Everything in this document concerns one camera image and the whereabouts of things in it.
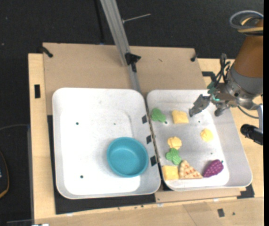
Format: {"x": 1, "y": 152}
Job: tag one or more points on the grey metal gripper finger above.
{"x": 221, "y": 109}
{"x": 199, "y": 105}

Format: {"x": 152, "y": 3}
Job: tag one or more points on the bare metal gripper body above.
{"x": 241, "y": 99}

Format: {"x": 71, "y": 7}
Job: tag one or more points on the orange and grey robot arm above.
{"x": 249, "y": 60}

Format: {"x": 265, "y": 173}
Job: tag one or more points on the yellow square biscuit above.
{"x": 180, "y": 117}
{"x": 170, "y": 172}

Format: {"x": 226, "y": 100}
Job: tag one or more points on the yellow lumpy toy food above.
{"x": 206, "y": 135}
{"x": 174, "y": 142}

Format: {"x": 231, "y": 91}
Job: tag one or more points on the white plastic tray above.
{"x": 89, "y": 138}
{"x": 193, "y": 138}

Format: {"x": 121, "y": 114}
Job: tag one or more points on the green broccoli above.
{"x": 157, "y": 115}
{"x": 173, "y": 156}

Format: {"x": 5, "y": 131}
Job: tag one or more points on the purple grapes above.
{"x": 213, "y": 168}

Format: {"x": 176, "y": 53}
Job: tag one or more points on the pizza slice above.
{"x": 188, "y": 172}

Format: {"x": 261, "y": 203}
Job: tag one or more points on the blue bowl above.
{"x": 127, "y": 158}

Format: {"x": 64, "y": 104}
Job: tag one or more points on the brown cardboard board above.
{"x": 89, "y": 67}

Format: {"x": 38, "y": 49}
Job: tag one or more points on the black cylinder on white bracket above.
{"x": 252, "y": 132}

